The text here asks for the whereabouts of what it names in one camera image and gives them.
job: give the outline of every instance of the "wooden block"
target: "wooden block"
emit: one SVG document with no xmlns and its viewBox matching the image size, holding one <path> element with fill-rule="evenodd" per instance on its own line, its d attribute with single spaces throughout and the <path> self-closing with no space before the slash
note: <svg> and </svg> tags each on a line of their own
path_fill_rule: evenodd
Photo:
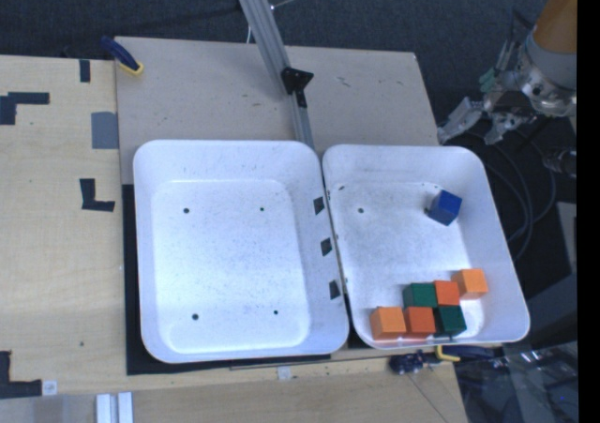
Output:
<svg viewBox="0 0 600 423">
<path fill-rule="evenodd" d="M 438 307 L 433 311 L 436 337 L 454 337 L 467 329 L 467 323 L 460 306 Z"/>
<path fill-rule="evenodd" d="M 374 340 L 396 340 L 406 333 L 401 307 L 378 307 L 369 320 Z"/>
<path fill-rule="evenodd" d="M 433 286 L 435 286 L 435 295 L 438 298 L 438 306 L 455 307 L 460 304 L 458 283 L 455 281 L 436 279 L 433 281 Z"/>
<path fill-rule="evenodd" d="M 452 281 L 458 284 L 462 299 L 477 299 L 489 291 L 486 274 L 481 268 L 461 269 L 452 275 Z"/>
<path fill-rule="evenodd" d="M 433 308 L 408 307 L 404 309 L 406 338 L 424 340 L 436 332 Z"/>
<path fill-rule="evenodd" d="M 438 299 L 435 296 L 433 283 L 412 283 L 402 291 L 404 307 L 436 308 Z"/>
</svg>

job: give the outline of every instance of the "blue cube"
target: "blue cube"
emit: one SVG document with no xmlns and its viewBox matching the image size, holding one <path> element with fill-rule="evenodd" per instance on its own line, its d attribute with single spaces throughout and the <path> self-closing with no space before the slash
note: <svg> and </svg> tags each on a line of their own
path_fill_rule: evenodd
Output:
<svg viewBox="0 0 600 423">
<path fill-rule="evenodd" d="M 462 198 L 443 189 L 431 202 L 427 214 L 430 218 L 448 226 L 457 218 L 461 203 Z"/>
</svg>

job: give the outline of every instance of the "thin metal rod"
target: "thin metal rod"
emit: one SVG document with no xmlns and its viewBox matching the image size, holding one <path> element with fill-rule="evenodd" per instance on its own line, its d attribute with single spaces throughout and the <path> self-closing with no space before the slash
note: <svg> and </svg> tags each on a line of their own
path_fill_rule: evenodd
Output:
<svg viewBox="0 0 600 423">
<path fill-rule="evenodd" d="M 292 122 L 296 139 L 311 148 L 314 147 L 308 121 L 308 110 L 297 104 L 294 95 L 287 94 L 281 79 L 281 71 L 291 65 L 268 1 L 239 0 L 239 2 L 252 30 L 252 36 L 259 47 L 262 59 L 266 64 L 267 71 L 292 105 Z"/>
</svg>

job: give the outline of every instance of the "blue clamp handle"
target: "blue clamp handle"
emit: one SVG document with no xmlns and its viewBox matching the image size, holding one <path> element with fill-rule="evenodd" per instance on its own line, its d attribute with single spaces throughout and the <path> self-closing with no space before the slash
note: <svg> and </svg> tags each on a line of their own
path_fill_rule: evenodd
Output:
<svg viewBox="0 0 600 423">
<path fill-rule="evenodd" d="M 121 63 L 123 69 L 127 69 L 133 74 L 140 74 L 142 72 L 142 63 L 138 63 L 135 58 L 114 39 L 102 37 L 100 39 L 100 47 L 116 58 L 119 63 Z"/>
</svg>

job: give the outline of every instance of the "green cube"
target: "green cube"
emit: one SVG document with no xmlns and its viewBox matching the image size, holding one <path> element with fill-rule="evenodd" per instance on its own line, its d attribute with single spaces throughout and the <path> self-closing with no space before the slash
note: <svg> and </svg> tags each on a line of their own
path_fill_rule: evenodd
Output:
<svg viewBox="0 0 600 423">
<path fill-rule="evenodd" d="M 433 316 L 438 329 L 436 337 L 454 337 L 467 329 L 461 307 L 438 307 L 433 311 Z"/>
<path fill-rule="evenodd" d="M 433 283 L 412 283 L 402 291 L 404 308 L 428 307 L 438 308 L 438 297 L 435 295 Z"/>
</svg>

